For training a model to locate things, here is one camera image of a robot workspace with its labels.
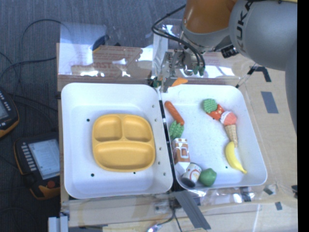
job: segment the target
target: toy carrot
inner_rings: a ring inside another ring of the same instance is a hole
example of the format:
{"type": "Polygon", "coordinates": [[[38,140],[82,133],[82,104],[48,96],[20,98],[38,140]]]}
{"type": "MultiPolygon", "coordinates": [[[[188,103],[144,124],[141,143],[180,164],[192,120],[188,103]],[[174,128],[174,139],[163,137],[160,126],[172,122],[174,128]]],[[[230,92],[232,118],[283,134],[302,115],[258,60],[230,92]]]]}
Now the toy carrot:
{"type": "Polygon", "coordinates": [[[172,117],[176,120],[177,123],[180,123],[181,126],[184,125],[184,120],[181,117],[181,115],[178,113],[177,109],[174,107],[174,105],[170,101],[166,101],[164,103],[167,110],[170,112],[172,117]]]}

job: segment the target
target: table surface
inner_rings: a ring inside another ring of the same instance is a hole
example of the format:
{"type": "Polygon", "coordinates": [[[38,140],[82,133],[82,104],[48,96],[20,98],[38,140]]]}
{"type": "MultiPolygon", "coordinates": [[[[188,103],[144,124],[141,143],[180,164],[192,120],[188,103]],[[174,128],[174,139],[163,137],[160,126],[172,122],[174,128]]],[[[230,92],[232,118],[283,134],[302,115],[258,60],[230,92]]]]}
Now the table surface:
{"type": "MultiPolygon", "coordinates": [[[[212,231],[298,231],[298,204],[291,188],[297,185],[297,136],[290,118],[285,94],[285,73],[268,69],[271,82],[262,72],[254,72],[240,87],[253,123],[267,167],[268,179],[262,187],[253,188],[250,202],[239,201],[237,190],[201,198],[199,206],[212,231]],[[278,113],[268,113],[262,92],[270,92],[278,113]]],[[[66,82],[58,75],[58,91],[66,82]]],[[[70,210],[70,227],[108,224],[102,231],[143,232],[167,220],[171,211],[165,197],[162,207],[148,197],[120,197],[92,200],[69,200],[63,185],[63,138],[59,101],[62,209],[70,210]]],[[[176,210],[182,231],[196,229],[182,208],[176,210]]],[[[179,231],[176,219],[165,223],[160,231],[179,231]]]]}

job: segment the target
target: yellow plate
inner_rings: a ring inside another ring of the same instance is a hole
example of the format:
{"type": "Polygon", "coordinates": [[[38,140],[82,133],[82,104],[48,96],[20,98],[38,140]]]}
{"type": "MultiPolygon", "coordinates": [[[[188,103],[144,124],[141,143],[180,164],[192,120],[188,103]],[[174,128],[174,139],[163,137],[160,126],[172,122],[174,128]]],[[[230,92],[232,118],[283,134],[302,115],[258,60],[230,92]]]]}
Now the yellow plate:
{"type": "Polygon", "coordinates": [[[92,129],[92,150],[96,163],[110,171],[140,171],[155,161],[151,126],[146,119],[136,115],[99,117],[92,129]]]}

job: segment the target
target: toy can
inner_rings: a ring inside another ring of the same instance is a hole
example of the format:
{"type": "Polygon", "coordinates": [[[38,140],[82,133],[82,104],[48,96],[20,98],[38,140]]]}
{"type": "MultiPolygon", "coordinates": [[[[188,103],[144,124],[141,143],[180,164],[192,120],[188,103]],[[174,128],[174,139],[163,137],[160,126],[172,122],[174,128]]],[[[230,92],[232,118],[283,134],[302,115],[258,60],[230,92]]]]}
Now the toy can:
{"type": "Polygon", "coordinates": [[[182,182],[189,187],[194,187],[201,172],[202,168],[196,163],[191,162],[187,167],[185,173],[182,175],[182,182]]]}

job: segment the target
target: white plastic tray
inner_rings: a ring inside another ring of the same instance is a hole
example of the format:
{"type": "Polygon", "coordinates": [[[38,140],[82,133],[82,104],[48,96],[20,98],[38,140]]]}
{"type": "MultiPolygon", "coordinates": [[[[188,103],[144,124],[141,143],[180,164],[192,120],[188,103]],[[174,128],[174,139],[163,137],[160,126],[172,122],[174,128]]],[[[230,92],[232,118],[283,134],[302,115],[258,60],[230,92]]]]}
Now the white plastic tray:
{"type": "Polygon", "coordinates": [[[72,83],[61,92],[64,185],[77,199],[164,193],[173,177],[156,90],[147,85],[72,83]],[[99,167],[92,153],[92,126],[105,114],[142,116],[154,133],[156,156],[146,170],[120,173],[99,167]]]}
{"type": "MultiPolygon", "coordinates": [[[[242,93],[232,86],[215,85],[179,85],[161,93],[163,103],[171,101],[183,117],[184,131],[182,138],[188,140],[190,161],[202,169],[212,168],[217,173],[214,184],[209,188],[229,188],[257,186],[267,179],[267,170],[252,127],[242,93]],[[212,119],[203,110],[203,100],[215,99],[225,111],[232,111],[237,116],[238,147],[235,153],[245,170],[231,168],[225,157],[225,146],[230,141],[220,121],[212,119]]],[[[174,121],[165,109],[168,128],[174,121]]],[[[181,182],[181,175],[176,171],[179,184],[185,189],[207,189],[197,182],[190,188],[181,182]]]]}

